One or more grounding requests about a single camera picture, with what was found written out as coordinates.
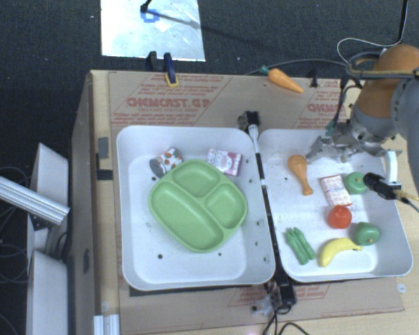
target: white tray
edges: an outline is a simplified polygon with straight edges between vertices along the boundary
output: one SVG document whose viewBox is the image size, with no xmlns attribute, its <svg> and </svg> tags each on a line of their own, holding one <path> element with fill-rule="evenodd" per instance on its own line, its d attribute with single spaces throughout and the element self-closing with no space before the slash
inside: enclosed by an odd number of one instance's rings
<svg viewBox="0 0 419 335">
<path fill-rule="evenodd" d="M 176 147 L 184 160 L 206 160 L 209 148 L 242 154 L 240 174 L 229 177 L 244 193 L 248 214 L 219 249 L 195 253 L 182 246 L 151 215 L 154 174 L 149 160 Z M 249 136 L 234 128 L 129 126 L 117 137 L 122 218 L 122 268 L 139 290 L 261 284 L 275 262 L 267 215 Z"/>
<path fill-rule="evenodd" d="M 303 196 L 299 181 L 287 168 L 287 159 L 294 154 L 306 155 L 311 144 L 324 132 L 270 129 L 260 135 L 270 207 L 284 269 L 291 278 L 303 283 L 408 273 L 413 266 L 413 257 L 394 201 L 384 200 L 373 191 L 352 195 L 351 226 L 336 230 L 326 222 L 331 207 L 321 188 L 320 178 L 335 174 L 345 177 L 353 171 L 384 175 L 380 158 L 361 153 L 352 156 L 348 163 L 340 163 L 333 158 L 318 159 L 307 168 L 307 179 L 314 194 Z M 370 222 L 379 228 L 379 241 L 364 246 L 360 252 L 338 253 L 327 267 L 320 267 L 317 260 L 300 265 L 284 239 L 288 228 L 298 227 L 318 253 L 329 239 L 352 237 L 355 224 L 360 221 Z"/>
</svg>

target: cardboard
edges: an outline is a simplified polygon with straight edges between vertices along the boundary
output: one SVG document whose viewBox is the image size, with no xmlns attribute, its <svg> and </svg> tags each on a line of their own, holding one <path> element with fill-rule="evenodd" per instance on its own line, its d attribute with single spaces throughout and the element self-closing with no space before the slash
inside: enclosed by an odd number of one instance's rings
<svg viewBox="0 0 419 335">
<path fill-rule="evenodd" d="M 319 80 L 319 87 L 311 89 L 308 79 L 296 79 L 305 90 L 297 94 L 266 77 L 179 75 L 180 85 L 174 89 L 166 87 L 162 73 L 92 71 L 89 79 L 73 135 L 73 185 L 78 184 L 72 205 L 77 334 L 91 334 L 93 311 L 119 313 L 123 335 L 266 323 L 267 317 L 251 311 L 266 296 L 261 285 L 165 292 L 129 288 L 121 273 L 115 139 L 131 124 L 236 127 L 237 118 L 246 110 L 260 112 L 260 131 L 323 128 L 336 110 L 338 81 Z M 345 116 L 342 110 L 341 119 Z M 102 140 L 107 140 L 107 152 Z M 76 259 L 87 249 L 91 269 L 84 275 L 82 260 Z M 404 309 L 395 278 L 297 285 L 295 289 L 297 304 L 286 320 Z"/>
</svg>

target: pink and white package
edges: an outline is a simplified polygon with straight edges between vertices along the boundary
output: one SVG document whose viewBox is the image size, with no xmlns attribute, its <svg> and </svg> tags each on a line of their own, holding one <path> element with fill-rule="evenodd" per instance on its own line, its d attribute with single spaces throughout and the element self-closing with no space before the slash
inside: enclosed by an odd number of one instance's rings
<svg viewBox="0 0 419 335">
<path fill-rule="evenodd" d="M 351 197 L 343 184 L 341 175 L 323 177 L 321 179 L 321 186 L 330 206 L 333 207 L 337 204 L 341 206 L 352 205 Z"/>
<path fill-rule="evenodd" d="M 237 176 L 240 170 L 241 154 L 209 149 L 207 153 L 207 162 L 222 171 L 224 174 Z"/>
</svg>

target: tin can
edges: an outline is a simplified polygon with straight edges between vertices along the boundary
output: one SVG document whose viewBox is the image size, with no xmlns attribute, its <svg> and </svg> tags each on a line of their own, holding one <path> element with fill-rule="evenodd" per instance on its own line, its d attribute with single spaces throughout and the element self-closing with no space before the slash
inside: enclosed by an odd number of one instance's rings
<svg viewBox="0 0 419 335">
<path fill-rule="evenodd" d="M 175 168 L 183 161 L 182 155 L 179 151 L 171 147 L 166 150 L 164 153 L 158 155 L 156 158 L 151 159 L 149 166 L 151 167 L 152 172 L 157 177 L 163 177 L 165 174 Z"/>
</svg>

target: green ball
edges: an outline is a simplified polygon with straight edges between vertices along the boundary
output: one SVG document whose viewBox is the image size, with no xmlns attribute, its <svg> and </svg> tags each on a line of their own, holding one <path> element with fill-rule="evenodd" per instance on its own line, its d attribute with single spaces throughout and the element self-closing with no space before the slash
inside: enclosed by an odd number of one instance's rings
<svg viewBox="0 0 419 335">
<path fill-rule="evenodd" d="M 363 183 L 363 175 L 359 172 L 350 173 L 345 181 L 344 185 L 351 195 L 364 193 L 368 187 Z"/>
</svg>

